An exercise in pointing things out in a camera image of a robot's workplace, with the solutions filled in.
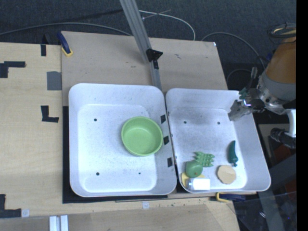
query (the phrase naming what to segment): yellow object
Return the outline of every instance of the yellow object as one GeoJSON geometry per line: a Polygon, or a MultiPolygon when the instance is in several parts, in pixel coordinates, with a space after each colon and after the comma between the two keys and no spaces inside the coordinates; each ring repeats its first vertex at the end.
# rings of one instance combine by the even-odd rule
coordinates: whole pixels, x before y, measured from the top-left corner
{"type": "Polygon", "coordinates": [[[217,192],[217,193],[216,193],[216,200],[217,200],[217,201],[220,201],[220,202],[229,202],[229,200],[227,200],[227,199],[220,198],[220,197],[219,197],[220,194],[221,194],[220,192],[217,192]]]}
{"type": "Polygon", "coordinates": [[[67,54],[66,51],[63,49],[63,47],[61,48],[62,52],[64,53],[65,56],[70,57],[73,55],[73,51],[71,49],[69,49],[71,51],[71,53],[67,54]]]}
{"type": "MultiPolygon", "coordinates": [[[[183,185],[184,185],[185,187],[187,187],[187,186],[186,186],[186,180],[188,180],[188,179],[190,179],[190,178],[186,175],[185,172],[183,172],[183,173],[181,174],[181,178],[182,178],[182,183],[183,183],[183,185]]],[[[196,177],[196,178],[205,178],[205,176],[201,174],[201,175],[199,175],[199,176],[196,177]]]]}

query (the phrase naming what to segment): green plate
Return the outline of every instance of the green plate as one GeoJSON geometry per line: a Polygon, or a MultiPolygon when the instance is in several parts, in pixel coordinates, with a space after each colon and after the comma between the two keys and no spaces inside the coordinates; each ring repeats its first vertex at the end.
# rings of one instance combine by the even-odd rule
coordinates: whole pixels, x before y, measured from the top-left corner
{"type": "Polygon", "coordinates": [[[136,156],[149,156],[161,148],[163,133],[150,118],[137,116],[126,121],[121,131],[125,148],[136,156]]]}

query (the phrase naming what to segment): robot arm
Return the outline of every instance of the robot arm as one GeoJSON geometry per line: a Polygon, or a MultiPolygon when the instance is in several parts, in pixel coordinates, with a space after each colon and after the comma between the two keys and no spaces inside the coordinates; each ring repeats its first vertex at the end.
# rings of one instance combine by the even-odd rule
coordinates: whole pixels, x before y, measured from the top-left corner
{"type": "MultiPolygon", "coordinates": [[[[257,88],[246,88],[239,92],[228,113],[231,121],[252,112],[268,109],[279,115],[288,115],[290,130],[284,136],[296,138],[296,110],[285,109],[284,104],[296,98],[296,37],[286,38],[279,45],[266,70],[259,78],[257,88]]],[[[280,133],[273,133],[275,138],[280,133]]]]}

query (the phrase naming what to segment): white tray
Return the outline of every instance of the white tray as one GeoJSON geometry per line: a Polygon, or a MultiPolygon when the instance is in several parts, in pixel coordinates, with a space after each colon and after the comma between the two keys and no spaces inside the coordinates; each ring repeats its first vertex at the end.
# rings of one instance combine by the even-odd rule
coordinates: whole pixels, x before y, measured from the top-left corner
{"type": "Polygon", "coordinates": [[[171,138],[178,173],[185,172],[185,164],[192,161],[195,152],[215,156],[213,167],[204,167],[203,175],[210,178],[210,192],[264,191],[270,186],[270,174],[252,114],[233,122],[228,112],[238,91],[171,89],[166,95],[166,105],[171,138]],[[236,140],[237,178],[224,184],[217,177],[220,165],[228,162],[228,145],[236,140]]]}
{"type": "Polygon", "coordinates": [[[165,99],[153,86],[77,84],[69,92],[70,184],[83,197],[165,195],[177,180],[165,99]],[[154,155],[131,155],[121,140],[126,120],[153,119],[164,143],[154,155]]]}

